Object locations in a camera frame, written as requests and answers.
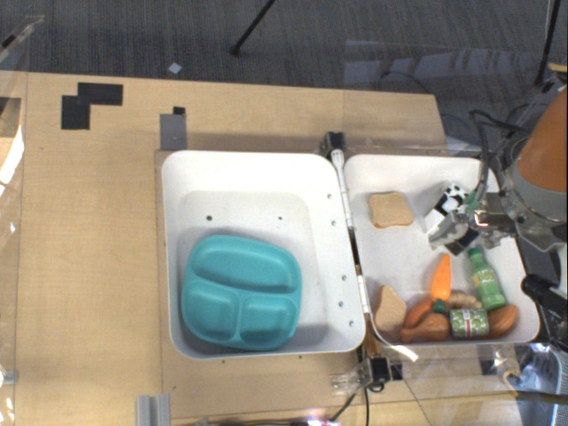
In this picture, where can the thin black and white rod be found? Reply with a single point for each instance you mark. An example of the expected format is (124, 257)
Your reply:
(350, 220)

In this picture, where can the blue divided plate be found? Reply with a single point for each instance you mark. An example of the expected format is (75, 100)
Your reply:
(239, 291)

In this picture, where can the tan bread slice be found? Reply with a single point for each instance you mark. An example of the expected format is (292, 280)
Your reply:
(390, 210)
(389, 315)

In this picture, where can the beige lumpy toy food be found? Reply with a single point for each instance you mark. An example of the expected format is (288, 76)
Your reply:
(463, 300)

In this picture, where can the orange-brown sausage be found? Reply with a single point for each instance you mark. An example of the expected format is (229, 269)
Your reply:
(417, 312)

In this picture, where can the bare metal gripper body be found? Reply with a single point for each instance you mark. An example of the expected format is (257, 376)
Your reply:
(494, 222)

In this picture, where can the orange carrot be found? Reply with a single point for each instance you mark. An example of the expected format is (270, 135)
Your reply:
(442, 278)

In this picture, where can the white plastic tray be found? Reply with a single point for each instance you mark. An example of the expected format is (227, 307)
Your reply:
(266, 180)
(399, 255)

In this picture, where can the brown bread roll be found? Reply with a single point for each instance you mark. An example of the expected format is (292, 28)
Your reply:
(503, 320)

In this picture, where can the green and red can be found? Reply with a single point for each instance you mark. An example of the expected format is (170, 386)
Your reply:
(468, 323)

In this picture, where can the black and white milk carton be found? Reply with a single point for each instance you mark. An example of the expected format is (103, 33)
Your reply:
(455, 195)

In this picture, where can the green plastic bottle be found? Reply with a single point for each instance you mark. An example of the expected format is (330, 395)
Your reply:
(487, 284)

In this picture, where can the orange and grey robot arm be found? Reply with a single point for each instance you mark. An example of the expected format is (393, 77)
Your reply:
(543, 149)

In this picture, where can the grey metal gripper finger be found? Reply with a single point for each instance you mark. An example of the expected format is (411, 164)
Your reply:
(446, 233)

